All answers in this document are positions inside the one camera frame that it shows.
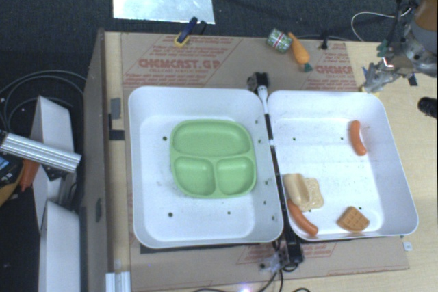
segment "orange object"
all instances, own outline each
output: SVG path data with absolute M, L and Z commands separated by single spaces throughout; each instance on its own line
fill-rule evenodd
M 15 183 L 9 184 L 6 186 L 3 186 L 0 191 L 0 207 L 3 203 L 5 203 L 8 198 L 12 195 L 12 193 L 15 191 L 16 187 L 18 186 L 19 181 L 21 180 L 21 177 L 23 175 L 23 166 L 20 165 L 20 175 L 16 179 Z
M 367 149 L 362 143 L 361 136 L 361 123 L 358 120 L 353 120 L 350 125 L 350 139 L 355 152 L 359 156 L 364 156 L 367 153 Z
M 23 160 L 23 175 L 20 180 L 21 192 L 24 192 L 32 185 L 39 166 L 40 164 L 38 162 L 30 161 L 29 159 Z
M 356 207 L 351 206 L 337 220 L 337 225 L 344 230 L 359 233 L 370 225 L 370 221 Z
M 300 208 L 292 202 L 289 198 L 287 199 L 287 208 L 289 209 L 290 215 L 294 218 L 296 224 L 302 228 L 306 233 L 311 236 L 316 236 L 318 233 L 318 227 L 313 225 L 307 218 L 302 214 Z
M 304 45 L 301 44 L 301 42 L 297 39 L 296 36 L 294 36 L 291 32 L 288 32 L 287 35 L 289 38 L 292 39 L 292 51 L 294 52 L 295 60 L 299 64 L 306 64 L 310 60 L 310 54 L 304 47 Z

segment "metal bar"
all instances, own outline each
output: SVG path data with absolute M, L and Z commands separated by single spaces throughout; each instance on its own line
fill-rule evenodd
M 289 215 L 288 215 L 287 207 L 286 207 L 286 199 L 285 199 L 285 196 L 283 193 L 283 185 L 281 182 L 279 162 L 278 162 L 278 159 L 276 157 L 274 136 L 272 134 L 272 125 L 271 125 L 269 110 L 268 110 L 268 88 L 266 85 L 259 85 L 259 82 L 257 81 L 257 73 L 256 73 L 255 81 L 256 81 L 256 83 L 255 83 L 256 86 L 258 85 L 257 89 L 255 91 L 257 91 L 257 94 L 259 95 L 259 98 L 260 98 L 261 103 L 263 105 L 263 111 L 265 113 L 265 121 L 266 121 L 268 138 L 269 138 L 269 143 L 270 143 L 270 148 L 271 148 L 272 163 L 274 164 L 275 180 L 276 180 L 276 185 L 277 185 L 279 198 L 280 198 L 281 214 L 282 214 L 283 222 L 284 222 L 283 234 L 284 234 L 284 237 L 286 240 L 287 255 L 289 256 L 289 261 L 291 264 L 298 265 L 303 261 L 302 250 L 301 250 L 301 245 L 300 245 L 300 242 L 298 240 L 298 237 L 295 235 L 295 233 L 292 230 L 290 223 L 289 223 Z
M 0 151 L 30 159 L 46 167 L 73 173 L 81 161 L 81 155 L 76 153 L 53 148 L 42 142 L 36 142 L 15 134 L 7 133 L 4 135 Z

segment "yellow clip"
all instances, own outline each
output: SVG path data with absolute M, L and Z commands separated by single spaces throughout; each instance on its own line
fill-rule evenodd
M 185 44 L 187 44 L 187 42 L 189 41 L 190 36 L 185 37 L 185 39 L 183 40 L 182 43 L 180 43 L 177 39 L 179 38 L 179 36 L 181 35 L 181 32 L 178 33 L 178 35 L 175 37 L 175 39 L 173 40 L 173 44 L 175 44 L 176 47 L 178 48 L 182 48 Z

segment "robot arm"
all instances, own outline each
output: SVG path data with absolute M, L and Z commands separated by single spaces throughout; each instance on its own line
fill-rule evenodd
M 409 83 L 413 84 L 414 73 L 437 77 L 437 6 L 437 0 L 421 0 L 401 41 L 385 40 L 378 47 L 381 61 L 371 63 L 366 71 L 363 84 L 366 92 L 380 91 L 399 77 L 410 79 Z M 400 12 L 396 14 L 395 24 L 399 20 Z

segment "green can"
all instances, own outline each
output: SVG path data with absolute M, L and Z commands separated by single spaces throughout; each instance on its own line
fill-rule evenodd
M 280 51 L 280 53 L 285 53 L 292 44 L 292 39 L 287 34 L 274 28 L 268 36 L 266 44 Z

